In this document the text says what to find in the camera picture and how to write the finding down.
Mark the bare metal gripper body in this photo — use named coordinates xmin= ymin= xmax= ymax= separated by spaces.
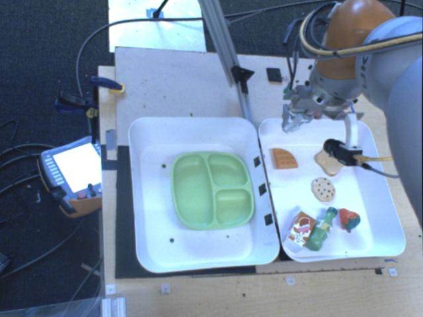
xmin=288 ymin=83 xmax=352 ymax=120

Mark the orange biscuit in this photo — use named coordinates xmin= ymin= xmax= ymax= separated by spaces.
xmin=271 ymin=147 xmax=299 ymax=170

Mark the tan bread slice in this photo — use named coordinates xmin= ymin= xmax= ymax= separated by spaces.
xmin=314 ymin=149 xmax=345 ymax=177

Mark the chocolate chip cookie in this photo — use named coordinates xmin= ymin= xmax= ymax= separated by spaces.
xmin=310 ymin=176 xmax=336 ymax=203

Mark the orange and white carton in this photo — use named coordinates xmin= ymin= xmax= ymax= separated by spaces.
xmin=287 ymin=211 xmax=318 ymax=248

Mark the white plastic tray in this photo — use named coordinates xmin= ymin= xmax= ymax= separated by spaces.
xmin=258 ymin=117 xmax=407 ymax=264
xmin=128 ymin=116 xmax=282 ymax=274

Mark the red strawberry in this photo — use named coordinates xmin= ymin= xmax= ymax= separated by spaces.
xmin=338 ymin=207 xmax=362 ymax=234

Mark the green divided plate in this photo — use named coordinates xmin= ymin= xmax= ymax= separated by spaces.
xmin=170 ymin=151 xmax=256 ymax=231

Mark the green bottle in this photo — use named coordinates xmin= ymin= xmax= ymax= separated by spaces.
xmin=304 ymin=206 xmax=339 ymax=252

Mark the pale flat board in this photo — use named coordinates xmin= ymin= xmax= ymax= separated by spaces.
xmin=114 ymin=46 xmax=391 ymax=275

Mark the black cylinder on white bracket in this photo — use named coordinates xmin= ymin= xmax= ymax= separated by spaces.
xmin=323 ymin=112 xmax=364 ymax=167

